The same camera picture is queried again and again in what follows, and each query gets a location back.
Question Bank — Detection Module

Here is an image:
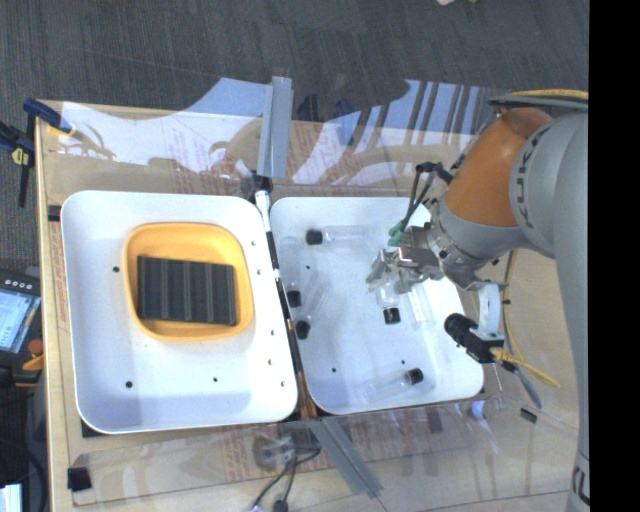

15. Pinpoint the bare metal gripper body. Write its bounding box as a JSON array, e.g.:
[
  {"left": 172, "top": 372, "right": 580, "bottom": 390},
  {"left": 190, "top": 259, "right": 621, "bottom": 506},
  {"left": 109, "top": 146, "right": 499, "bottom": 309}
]
[{"left": 396, "top": 224, "right": 455, "bottom": 282}]

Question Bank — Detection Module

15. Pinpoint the clear plastic bottle black cap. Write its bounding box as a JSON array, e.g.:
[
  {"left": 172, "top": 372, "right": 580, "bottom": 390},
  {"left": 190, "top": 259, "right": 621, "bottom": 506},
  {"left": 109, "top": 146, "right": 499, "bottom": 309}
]
[
  {"left": 294, "top": 304, "right": 332, "bottom": 341},
  {"left": 356, "top": 367, "right": 426, "bottom": 404},
  {"left": 374, "top": 285, "right": 403, "bottom": 326},
  {"left": 286, "top": 272, "right": 327, "bottom": 310},
  {"left": 305, "top": 224, "right": 372, "bottom": 247}
]

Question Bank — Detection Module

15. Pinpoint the white plastic tray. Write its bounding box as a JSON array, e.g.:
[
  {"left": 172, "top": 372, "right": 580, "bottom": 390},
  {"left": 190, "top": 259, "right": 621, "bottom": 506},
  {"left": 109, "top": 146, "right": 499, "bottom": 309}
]
[
  {"left": 268, "top": 195, "right": 485, "bottom": 416},
  {"left": 59, "top": 189, "right": 300, "bottom": 435}
]

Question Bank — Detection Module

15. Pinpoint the thin black and white rod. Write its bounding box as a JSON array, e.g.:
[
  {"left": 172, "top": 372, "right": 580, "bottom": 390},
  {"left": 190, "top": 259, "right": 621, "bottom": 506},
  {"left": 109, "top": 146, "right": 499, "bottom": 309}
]
[{"left": 253, "top": 189, "right": 319, "bottom": 421}]

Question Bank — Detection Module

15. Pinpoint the black ribbed rack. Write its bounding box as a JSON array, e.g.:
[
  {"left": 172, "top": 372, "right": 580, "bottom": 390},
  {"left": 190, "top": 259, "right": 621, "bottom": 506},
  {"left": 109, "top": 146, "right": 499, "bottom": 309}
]
[{"left": 135, "top": 255, "right": 238, "bottom": 327}]

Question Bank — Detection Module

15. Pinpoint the yellow plastic bowl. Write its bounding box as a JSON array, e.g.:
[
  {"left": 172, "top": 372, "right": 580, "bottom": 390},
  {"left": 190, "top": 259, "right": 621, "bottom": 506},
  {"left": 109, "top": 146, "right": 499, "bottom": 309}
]
[{"left": 122, "top": 222, "right": 255, "bottom": 343}]

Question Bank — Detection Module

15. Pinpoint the brown cardboard board red print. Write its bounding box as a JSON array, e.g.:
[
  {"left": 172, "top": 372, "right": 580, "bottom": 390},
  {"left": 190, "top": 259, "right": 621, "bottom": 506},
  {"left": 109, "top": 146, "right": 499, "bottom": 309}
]
[{"left": 38, "top": 102, "right": 506, "bottom": 506}]

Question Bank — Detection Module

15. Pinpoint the black cylinder on white bracket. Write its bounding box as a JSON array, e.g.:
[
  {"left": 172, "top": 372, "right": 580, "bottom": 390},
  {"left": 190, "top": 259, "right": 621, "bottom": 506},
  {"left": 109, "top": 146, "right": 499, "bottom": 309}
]
[{"left": 443, "top": 281, "right": 507, "bottom": 365}]

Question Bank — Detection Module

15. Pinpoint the black block with thin wires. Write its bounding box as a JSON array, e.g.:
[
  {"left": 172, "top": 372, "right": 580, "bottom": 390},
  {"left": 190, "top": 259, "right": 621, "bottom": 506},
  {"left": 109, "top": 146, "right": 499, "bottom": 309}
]
[{"left": 253, "top": 433, "right": 322, "bottom": 469}]

